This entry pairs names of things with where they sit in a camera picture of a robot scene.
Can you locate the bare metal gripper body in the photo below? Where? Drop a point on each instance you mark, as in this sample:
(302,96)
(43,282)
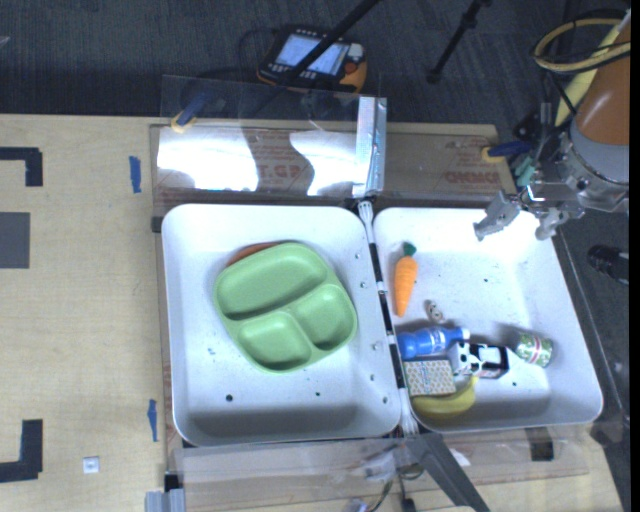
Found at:
(560,192)

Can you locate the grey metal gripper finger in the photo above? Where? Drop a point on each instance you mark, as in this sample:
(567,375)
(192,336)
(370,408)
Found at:
(550,222)
(497,215)

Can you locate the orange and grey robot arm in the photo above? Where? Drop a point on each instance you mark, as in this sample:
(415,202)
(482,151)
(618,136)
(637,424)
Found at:
(605,110)

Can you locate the white plastic tray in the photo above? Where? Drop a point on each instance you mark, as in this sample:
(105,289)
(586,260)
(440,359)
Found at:
(490,280)
(200,300)

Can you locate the orange carrot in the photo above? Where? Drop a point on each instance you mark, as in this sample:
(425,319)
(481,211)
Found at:
(405,282)

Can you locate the green and red can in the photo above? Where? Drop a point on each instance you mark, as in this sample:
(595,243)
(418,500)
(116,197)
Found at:
(535,349)

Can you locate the black and white carton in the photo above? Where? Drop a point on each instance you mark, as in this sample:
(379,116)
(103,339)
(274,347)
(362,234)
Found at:
(482,360)

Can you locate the blue bottle white cap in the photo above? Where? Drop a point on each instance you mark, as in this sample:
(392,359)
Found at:
(425,342)

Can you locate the beige patterned packet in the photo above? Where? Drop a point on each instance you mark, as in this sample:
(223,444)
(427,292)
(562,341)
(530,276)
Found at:
(429,377)

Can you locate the yellow banana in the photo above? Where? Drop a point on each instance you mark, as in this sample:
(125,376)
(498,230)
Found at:
(445,404)

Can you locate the green divided plate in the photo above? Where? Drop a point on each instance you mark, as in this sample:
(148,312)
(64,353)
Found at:
(280,305)

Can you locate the orange plate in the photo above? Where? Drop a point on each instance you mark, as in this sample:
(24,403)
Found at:
(247,251)

